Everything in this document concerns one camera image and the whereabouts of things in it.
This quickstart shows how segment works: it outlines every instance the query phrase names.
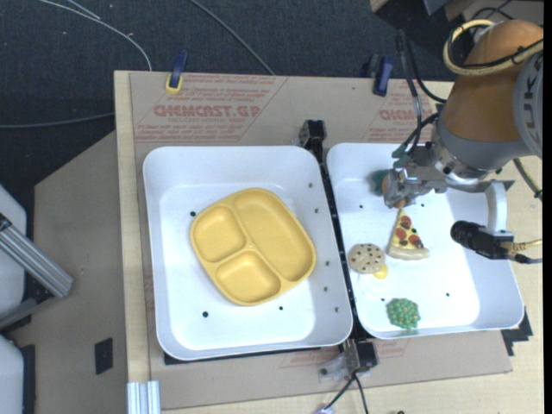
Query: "wooden edge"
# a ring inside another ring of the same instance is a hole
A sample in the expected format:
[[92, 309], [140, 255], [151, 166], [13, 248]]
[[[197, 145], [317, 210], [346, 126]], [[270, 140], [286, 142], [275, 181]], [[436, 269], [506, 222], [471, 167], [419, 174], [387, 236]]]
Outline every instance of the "wooden edge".
[[124, 286], [129, 382], [150, 380], [146, 297], [141, 258], [134, 127], [129, 72], [115, 71], [117, 166], [121, 204], [122, 274]]

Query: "blue clamp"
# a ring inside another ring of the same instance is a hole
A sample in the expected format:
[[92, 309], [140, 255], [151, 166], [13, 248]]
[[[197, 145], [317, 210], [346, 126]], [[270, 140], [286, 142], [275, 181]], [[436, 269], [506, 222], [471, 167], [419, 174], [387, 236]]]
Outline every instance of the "blue clamp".
[[376, 79], [373, 82], [372, 93], [384, 97], [387, 95], [387, 84], [391, 77], [393, 70], [394, 60], [391, 55], [384, 55], [379, 60], [378, 71], [376, 72]]
[[165, 91], [172, 95], [176, 95], [182, 89], [182, 82], [184, 81], [183, 72], [186, 69], [186, 63], [188, 61], [188, 51], [180, 49], [179, 54], [174, 62], [174, 68], [172, 73], [166, 79]]

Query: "black fabric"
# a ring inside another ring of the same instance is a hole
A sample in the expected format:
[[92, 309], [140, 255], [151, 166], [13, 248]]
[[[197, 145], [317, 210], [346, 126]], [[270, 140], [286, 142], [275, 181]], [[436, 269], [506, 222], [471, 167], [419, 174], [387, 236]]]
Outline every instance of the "black fabric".
[[[78, 10], [66, 0], [49, 0]], [[264, 74], [234, 37], [186, 0], [74, 0], [129, 35], [155, 71], [178, 50], [189, 72]], [[426, 79], [451, 80], [442, 44], [460, 20], [423, 0], [197, 0], [279, 75], [358, 77], [373, 53], [394, 53], [403, 29]], [[114, 109], [113, 71], [148, 69], [128, 40], [89, 19], [37, 0], [0, 0], [0, 124], [59, 122]], [[402, 76], [395, 66], [392, 77]], [[113, 118], [44, 129], [0, 129], [0, 184], [32, 210], [33, 188], [114, 129]]]

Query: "pizza slice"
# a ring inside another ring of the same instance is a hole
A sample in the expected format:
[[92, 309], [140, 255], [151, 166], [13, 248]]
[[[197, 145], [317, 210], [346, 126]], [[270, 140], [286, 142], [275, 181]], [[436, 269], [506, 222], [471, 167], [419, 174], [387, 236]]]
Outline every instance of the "pizza slice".
[[393, 258], [403, 260], [419, 260], [430, 256], [430, 251], [423, 246], [420, 235], [404, 209], [398, 211], [387, 253]]

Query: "yellow plate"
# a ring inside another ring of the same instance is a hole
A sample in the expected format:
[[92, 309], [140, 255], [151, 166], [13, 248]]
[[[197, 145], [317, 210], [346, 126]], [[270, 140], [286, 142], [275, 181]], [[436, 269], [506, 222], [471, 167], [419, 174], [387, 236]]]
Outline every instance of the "yellow plate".
[[230, 301], [257, 305], [307, 278], [317, 261], [310, 237], [282, 200], [251, 188], [212, 204], [194, 219], [191, 245]]

